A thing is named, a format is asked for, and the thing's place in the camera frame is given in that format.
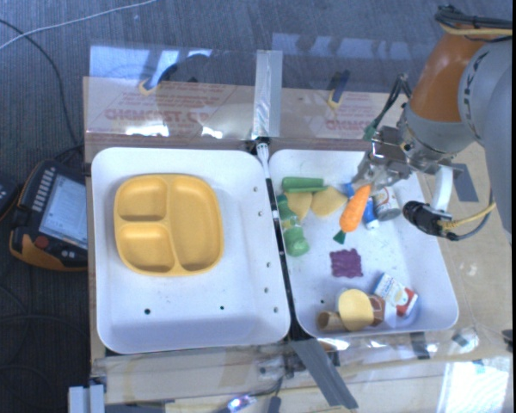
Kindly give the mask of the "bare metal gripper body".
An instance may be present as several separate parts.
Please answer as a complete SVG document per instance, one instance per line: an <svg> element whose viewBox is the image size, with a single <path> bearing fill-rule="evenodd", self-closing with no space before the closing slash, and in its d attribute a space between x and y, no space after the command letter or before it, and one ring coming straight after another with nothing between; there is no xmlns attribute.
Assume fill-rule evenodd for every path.
<svg viewBox="0 0 516 413"><path fill-rule="evenodd" d="M413 171L436 174L463 149L462 125L399 125L382 127L369 155L375 165L374 179L379 172L396 172L406 180Z"/></svg>

